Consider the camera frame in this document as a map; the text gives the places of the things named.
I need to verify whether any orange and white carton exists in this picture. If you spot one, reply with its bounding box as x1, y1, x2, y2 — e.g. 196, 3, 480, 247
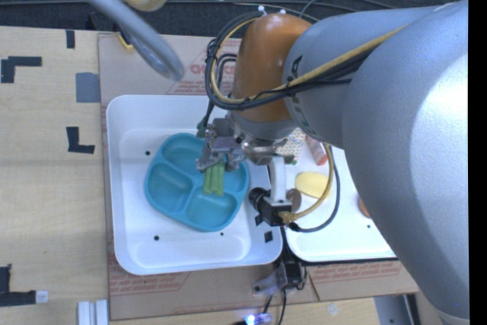
304, 135, 329, 167

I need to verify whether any brown cardboard board, red print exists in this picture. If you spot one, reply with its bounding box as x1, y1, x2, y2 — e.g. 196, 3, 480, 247
97, 32, 420, 321

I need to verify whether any yellow oval biscuit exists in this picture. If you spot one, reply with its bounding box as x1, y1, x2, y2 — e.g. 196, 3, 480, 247
294, 170, 330, 200

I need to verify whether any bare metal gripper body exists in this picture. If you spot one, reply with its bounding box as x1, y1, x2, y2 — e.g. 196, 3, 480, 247
204, 116, 297, 167

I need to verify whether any brown round toy food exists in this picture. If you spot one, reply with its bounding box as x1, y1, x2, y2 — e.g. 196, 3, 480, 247
285, 189, 303, 209

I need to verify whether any white patterned packet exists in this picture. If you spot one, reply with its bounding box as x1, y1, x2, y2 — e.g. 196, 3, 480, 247
276, 127, 307, 165

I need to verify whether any orange round toy food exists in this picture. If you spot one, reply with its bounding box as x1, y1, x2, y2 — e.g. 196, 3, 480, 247
357, 196, 372, 218

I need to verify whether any green toy bean bundle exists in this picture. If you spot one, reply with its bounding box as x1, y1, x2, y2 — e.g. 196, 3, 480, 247
202, 161, 226, 197

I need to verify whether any black block with thin wires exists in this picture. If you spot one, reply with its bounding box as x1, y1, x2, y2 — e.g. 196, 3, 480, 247
279, 257, 307, 290

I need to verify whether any white plastic tray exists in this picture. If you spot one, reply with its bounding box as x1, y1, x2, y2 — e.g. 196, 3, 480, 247
105, 94, 285, 276
282, 127, 399, 264

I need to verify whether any blue divided plate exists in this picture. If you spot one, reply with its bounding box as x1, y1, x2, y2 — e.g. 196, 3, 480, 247
144, 132, 251, 234

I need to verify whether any black cylinder on white bracket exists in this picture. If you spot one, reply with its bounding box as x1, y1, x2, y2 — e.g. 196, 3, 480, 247
248, 155, 298, 228

